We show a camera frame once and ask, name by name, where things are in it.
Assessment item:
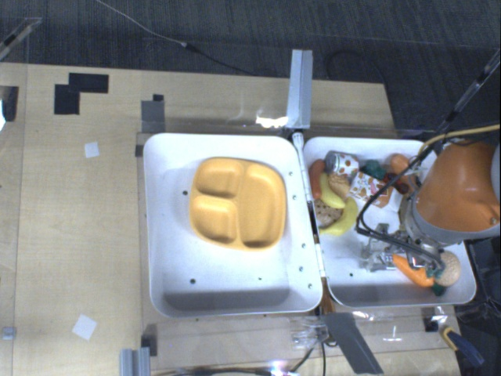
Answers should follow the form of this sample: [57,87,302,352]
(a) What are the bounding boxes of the white carton with orange print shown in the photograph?
[347,170,405,212]

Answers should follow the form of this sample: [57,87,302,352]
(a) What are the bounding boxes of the orange divided plate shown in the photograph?
[189,156,288,252]

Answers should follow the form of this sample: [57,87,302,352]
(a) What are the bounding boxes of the red sausage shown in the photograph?
[308,159,327,201]

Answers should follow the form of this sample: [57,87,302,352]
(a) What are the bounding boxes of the small yellow banana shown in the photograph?
[319,172,348,210]

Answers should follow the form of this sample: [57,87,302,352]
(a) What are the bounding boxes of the orange bread roll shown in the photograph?
[389,153,413,176]

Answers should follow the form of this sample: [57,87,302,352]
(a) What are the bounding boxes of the silver can with orange print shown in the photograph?
[324,150,360,176]

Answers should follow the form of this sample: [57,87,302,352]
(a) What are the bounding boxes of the thin black and white rod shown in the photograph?
[291,130,329,313]

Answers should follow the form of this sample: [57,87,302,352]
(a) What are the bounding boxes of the tan bread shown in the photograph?
[327,173,351,200]

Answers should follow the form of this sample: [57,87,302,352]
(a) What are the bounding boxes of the white plastic tray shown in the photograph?
[302,136,478,309]
[142,132,324,320]

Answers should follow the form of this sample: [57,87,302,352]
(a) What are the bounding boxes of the brown round biscuit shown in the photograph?
[313,197,342,229]

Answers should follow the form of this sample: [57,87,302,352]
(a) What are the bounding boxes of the large yellow banana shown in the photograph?
[318,196,359,237]

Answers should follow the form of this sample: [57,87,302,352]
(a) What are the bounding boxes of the orange carrot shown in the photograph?
[391,253,448,298]

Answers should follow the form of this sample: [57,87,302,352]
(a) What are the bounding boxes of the dark red grapes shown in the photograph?
[382,172,411,194]

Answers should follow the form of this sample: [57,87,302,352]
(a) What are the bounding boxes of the tan round bun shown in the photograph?
[433,250,462,288]

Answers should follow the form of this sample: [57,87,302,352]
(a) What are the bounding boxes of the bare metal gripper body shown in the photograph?
[394,229,446,269]

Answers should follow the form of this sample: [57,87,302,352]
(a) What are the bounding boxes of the green broccoli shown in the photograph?
[359,159,387,181]

